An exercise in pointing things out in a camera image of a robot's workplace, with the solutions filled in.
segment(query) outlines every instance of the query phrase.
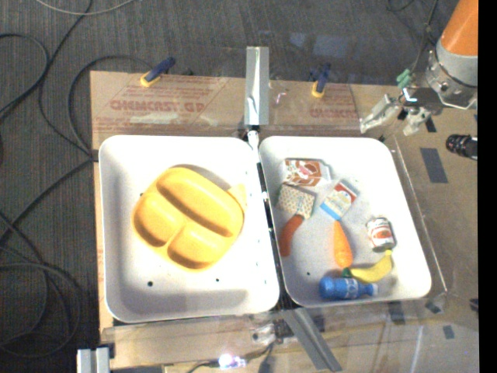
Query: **orange carrot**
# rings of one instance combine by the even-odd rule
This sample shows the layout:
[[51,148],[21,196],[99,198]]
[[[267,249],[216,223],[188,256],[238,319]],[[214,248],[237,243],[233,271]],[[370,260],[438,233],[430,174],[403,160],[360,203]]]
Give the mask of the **orange carrot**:
[[339,220],[335,220],[333,225],[333,251],[335,261],[341,268],[347,268],[352,265],[352,250]]
[[283,227],[281,236],[278,238],[278,246],[280,247],[280,254],[282,257],[288,257],[290,255],[292,238],[303,221],[304,217],[300,214],[296,214],[292,216]]

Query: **blue and yellow clamp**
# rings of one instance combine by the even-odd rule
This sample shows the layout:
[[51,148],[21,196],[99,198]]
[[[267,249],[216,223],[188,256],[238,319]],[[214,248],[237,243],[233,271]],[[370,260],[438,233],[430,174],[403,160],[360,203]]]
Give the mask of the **blue and yellow clamp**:
[[319,74],[318,80],[312,85],[312,95],[316,98],[322,98],[325,94],[325,85],[328,81],[329,72],[331,70],[331,64],[325,64],[322,72]]
[[174,66],[175,63],[176,60],[173,57],[166,58],[151,71],[148,71],[140,77],[141,85],[144,87],[150,87],[154,83],[158,82],[158,80],[161,78],[161,74],[166,73],[170,68]]

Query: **yellow divided plate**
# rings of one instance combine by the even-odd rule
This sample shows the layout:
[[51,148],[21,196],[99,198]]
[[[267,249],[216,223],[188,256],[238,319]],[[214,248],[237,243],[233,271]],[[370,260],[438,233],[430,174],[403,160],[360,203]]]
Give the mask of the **yellow divided plate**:
[[203,270],[237,239],[244,209],[243,184],[225,191],[191,169],[172,167],[141,195],[131,222],[156,253],[186,269]]

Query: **can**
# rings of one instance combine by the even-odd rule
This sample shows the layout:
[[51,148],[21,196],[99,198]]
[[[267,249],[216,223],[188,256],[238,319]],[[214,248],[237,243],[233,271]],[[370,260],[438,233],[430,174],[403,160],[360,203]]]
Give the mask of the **can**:
[[382,253],[395,247],[395,239],[390,222],[385,217],[377,217],[366,223],[367,234],[375,253]]

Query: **soda can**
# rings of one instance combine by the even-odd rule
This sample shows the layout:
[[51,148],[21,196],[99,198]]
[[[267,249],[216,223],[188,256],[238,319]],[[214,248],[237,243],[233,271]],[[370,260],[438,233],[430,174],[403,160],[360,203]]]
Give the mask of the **soda can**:
[[395,247],[394,234],[390,222],[385,217],[377,217],[366,223],[367,234],[374,252],[382,253]]

